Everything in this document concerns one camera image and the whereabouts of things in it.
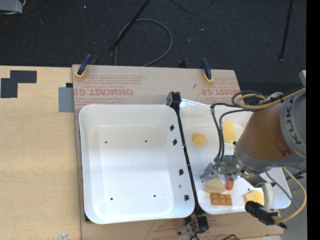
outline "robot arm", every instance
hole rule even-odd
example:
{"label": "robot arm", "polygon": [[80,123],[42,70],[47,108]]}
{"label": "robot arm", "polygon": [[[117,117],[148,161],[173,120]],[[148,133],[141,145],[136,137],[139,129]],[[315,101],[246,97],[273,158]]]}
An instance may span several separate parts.
{"label": "robot arm", "polygon": [[232,99],[235,107],[253,111],[252,116],[234,143],[233,155],[219,155],[215,163],[209,163],[200,178],[204,182],[222,174],[234,181],[241,176],[253,187],[262,187],[265,206],[248,202],[246,211],[266,225],[276,223],[284,227],[273,209],[272,184],[260,174],[272,168],[306,169],[306,87],[268,98],[256,93],[241,94],[244,94],[242,99],[259,96],[260,101],[257,105],[247,105],[241,103],[241,99],[237,102],[235,97]]}

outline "cardboard sheet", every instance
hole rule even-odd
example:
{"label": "cardboard sheet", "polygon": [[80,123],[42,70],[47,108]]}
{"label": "cardboard sheet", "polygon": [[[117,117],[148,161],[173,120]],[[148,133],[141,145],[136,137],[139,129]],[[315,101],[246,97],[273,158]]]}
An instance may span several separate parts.
{"label": "cardboard sheet", "polygon": [[[207,83],[202,69],[88,65],[85,75],[77,78],[80,65],[72,66],[74,119],[83,240],[174,240],[184,219],[145,220],[114,224],[86,221],[83,195],[83,172],[79,130],[79,112],[88,104],[163,104],[169,92],[180,92],[183,99],[207,105],[231,104],[240,91],[233,70],[212,69],[213,82]],[[252,238],[283,234],[280,227],[266,226],[247,212],[224,215],[206,214],[209,230],[201,240],[220,240],[230,234]]]}

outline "dark floor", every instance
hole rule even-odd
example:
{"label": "dark floor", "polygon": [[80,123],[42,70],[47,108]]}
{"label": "dark floor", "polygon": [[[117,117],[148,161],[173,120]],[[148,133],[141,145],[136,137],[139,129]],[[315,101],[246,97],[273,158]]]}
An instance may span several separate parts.
{"label": "dark floor", "polygon": [[212,69],[234,70],[243,91],[301,86],[307,0],[293,0],[283,61],[290,0],[151,0],[115,62],[110,47],[145,1],[26,0],[22,14],[0,14],[0,65],[70,67],[94,54],[100,65],[144,66],[168,50],[171,35],[168,53],[149,67],[177,68],[188,58],[189,68],[199,68],[206,59]]}

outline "wooden table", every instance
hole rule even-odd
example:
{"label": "wooden table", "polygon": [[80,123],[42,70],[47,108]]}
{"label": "wooden table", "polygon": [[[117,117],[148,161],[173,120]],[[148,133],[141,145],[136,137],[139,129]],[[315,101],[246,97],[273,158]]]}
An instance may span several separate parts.
{"label": "wooden table", "polygon": [[[75,113],[61,112],[59,98],[59,88],[74,82],[72,70],[75,68],[0,66],[1,79],[11,78],[11,71],[36,72],[36,83],[17,84],[17,97],[0,98],[0,239],[58,240],[60,234],[66,234],[68,240],[125,240],[128,236],[133,240],[157,239],[151,229],[161,225],[161,221],[113,224],[104,232],[103,225],[83,220]],[[119,74],[134,70],[133,67],[115,69]],[[148,75],[146,68],[141,70]],[[183,70],[172,72],[177,77],[192,71]],[[197,71],[197,74],[200,79],[202,73]],[[173,75],[167,76],[168,85],[177,82]],[[217,81],[224,75],[232,76],[233,84],[236,82],[239,88],[233,70],[217,70],[212,75]],[[162,73],[161,77],[162,81],[166,80]],[[199,87],[200,93],[205,86]],[[214,238],[210,239],[220,240],[229,233],[238,233],[239,238],[284,233],[277,226],[258,222],[247,212],[219,215],[214,219],[215,226],[211,228]]]}

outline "white bin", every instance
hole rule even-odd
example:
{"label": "white bin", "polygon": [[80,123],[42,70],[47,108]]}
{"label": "white bin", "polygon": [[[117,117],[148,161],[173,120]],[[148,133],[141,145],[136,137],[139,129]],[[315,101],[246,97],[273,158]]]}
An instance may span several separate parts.
{"label": "white bin", "polygon": [[[239,108],[228,107],[224,105],[217,105],[214,108],[215,116],[219,121],[223,113],[238,110]],[[223,121],[231,121],[234,125],[236,140],[238,140],[245,129],[252,112],[242,111],[227,114],[223,117]],[[219,150],[219,137],[217,128],[211,114],[209,105],[187,105],[180,111],[180,117],[183,127],[184,140],[190,167],[194,179],[196,189],[196,196],[201,208],[209,214],[228,214],[245,212],[245,198],[244,195],[253,189],[263,193],[261,187],[253,188],[244,178],[238,178],[234,181],[232,190],[226,190],[222,194],[231,195],[232,206],[228,205],[211,205],[210,194],[204,191],[206,182],[201,182],[200,176],[204,173],[204,169],[209,163],[213,163]],[[192,142],[192,135],[194,133],[204,134],[206,136],[206,144],[203,147],[198,147]],[[235,146],[232,143],[224,142],[224,155],[230,156],[234,153]],[[290,193],[286,178],[281,168],[273,168],[269,174]],[[271,180],[266,173],[260,175],[267,182]],[[225,177],[219,174],[219,178],[223,184],[226,183]],[[273,188],[274,208],[284,209],[291,203],[286,194],[276,185]]]}
{"label": "white bin", "polygon": [[90,104],[79,114],[84,209],[96,224],[184,218],[195,207],[175,111]]}

